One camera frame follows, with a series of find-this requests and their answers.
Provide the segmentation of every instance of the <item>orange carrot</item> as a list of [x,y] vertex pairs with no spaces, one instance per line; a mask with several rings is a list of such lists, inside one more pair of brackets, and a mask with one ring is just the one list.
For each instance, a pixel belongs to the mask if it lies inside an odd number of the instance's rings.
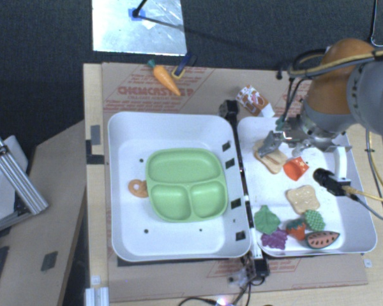
[[165,67],[157,66],[154,63],[154,60],[149,60],[147,65],[153,68],[154,77],[168,90],[172,91],[177,96],[180,96],[180,91],[177,88],[177,85],[173,81],[172,77],[169,75]]

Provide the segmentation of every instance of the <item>toy watermelon slice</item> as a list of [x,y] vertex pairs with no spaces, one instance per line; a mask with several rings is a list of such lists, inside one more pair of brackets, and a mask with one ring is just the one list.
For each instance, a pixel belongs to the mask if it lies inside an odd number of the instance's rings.
[[340,236],[333,231],[316,231],[305,236],[305,242],[312,249],[322,249],[332,245]]

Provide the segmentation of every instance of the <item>robotic arm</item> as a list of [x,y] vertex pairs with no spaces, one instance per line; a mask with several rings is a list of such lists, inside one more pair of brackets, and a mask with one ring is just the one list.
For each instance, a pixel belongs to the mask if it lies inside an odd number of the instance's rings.
[[[311,58],[303,55],[304,60]],[[332,140],[355,123],[383,138],[383,50],[374,50],[361,40],[345,39],[324,54],[320,66],[298,69],[301,63],[297,60],[289,69],[291,81],[312,78],[301,113],[279,119],[277,131],[268,134],[259,156],[282,142],[295,147],[297,154],[311,146],[332,151],[336,148]]]

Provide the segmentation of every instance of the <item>green plate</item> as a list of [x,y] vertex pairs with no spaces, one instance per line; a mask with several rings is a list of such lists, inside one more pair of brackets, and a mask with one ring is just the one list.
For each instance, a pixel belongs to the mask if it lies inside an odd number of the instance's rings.
[[205,149],[167,149],[146,163],[147,192],[154,211],[164,220],[213,219],[227,208],[223,167]]

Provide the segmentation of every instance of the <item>dark backdrop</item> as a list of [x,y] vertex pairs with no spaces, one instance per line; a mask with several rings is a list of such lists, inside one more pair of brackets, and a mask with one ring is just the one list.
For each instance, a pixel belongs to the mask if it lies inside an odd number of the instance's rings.
[[[367,39],[373,0],[181,0],[197,66],[278,69],[346,37]],[[92,51],[91,0],[0,0],[0,135],[33,147],[83,119],[82,64],[146,62]],[[383,0],[377,39],[383,42]],[[157,57],[176,64],[178,57]]]

